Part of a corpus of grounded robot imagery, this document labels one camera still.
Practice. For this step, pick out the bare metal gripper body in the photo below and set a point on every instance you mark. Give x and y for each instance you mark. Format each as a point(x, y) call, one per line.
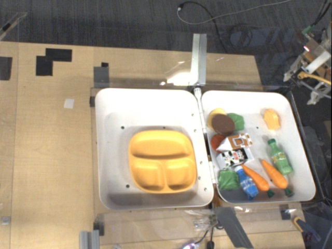
point(312, 48)

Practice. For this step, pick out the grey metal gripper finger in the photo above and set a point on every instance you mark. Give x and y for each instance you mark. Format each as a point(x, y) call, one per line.
point(293, 70)
point(317, 95)

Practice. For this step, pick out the white plastic tray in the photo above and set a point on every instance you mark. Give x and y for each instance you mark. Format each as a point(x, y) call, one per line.
point(293, 139)
point(114, 144)

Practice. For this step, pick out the yellow toy chips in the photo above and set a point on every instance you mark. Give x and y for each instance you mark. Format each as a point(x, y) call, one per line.
point(271, 119)

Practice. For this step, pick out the green bottle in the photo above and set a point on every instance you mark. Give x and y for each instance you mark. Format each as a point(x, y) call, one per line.
point(278, 157)

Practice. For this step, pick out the green lettuce leaf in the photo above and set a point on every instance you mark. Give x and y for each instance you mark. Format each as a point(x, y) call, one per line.
point(238, 121)
point(228, 180)

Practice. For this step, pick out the yellow round bun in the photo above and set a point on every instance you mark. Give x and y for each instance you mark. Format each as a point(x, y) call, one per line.
point(217, 111)

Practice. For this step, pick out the brown round patty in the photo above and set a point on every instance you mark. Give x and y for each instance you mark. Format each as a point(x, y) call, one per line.
point(223, 124)

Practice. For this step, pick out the orange carrot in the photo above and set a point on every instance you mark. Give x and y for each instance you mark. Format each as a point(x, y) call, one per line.
point(255, 179)
point(276, 175)

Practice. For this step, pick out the brown and white carton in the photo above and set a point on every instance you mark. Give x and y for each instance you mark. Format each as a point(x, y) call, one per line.
point(236, 141)

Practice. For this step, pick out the white carton with black print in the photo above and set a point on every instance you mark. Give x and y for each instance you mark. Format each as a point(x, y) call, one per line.
point(233, 158)

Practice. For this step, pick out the red tomato slice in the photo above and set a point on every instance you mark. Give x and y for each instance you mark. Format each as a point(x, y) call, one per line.
point(215, 142)

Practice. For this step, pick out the blue bottle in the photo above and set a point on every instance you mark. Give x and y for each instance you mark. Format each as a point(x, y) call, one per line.
point(247, 184)

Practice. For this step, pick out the pale wood board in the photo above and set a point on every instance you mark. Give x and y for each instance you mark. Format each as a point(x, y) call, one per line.
point(155, 69)

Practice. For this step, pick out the yellow divided plate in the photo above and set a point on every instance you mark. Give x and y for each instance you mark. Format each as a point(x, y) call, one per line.
point(162, 162)

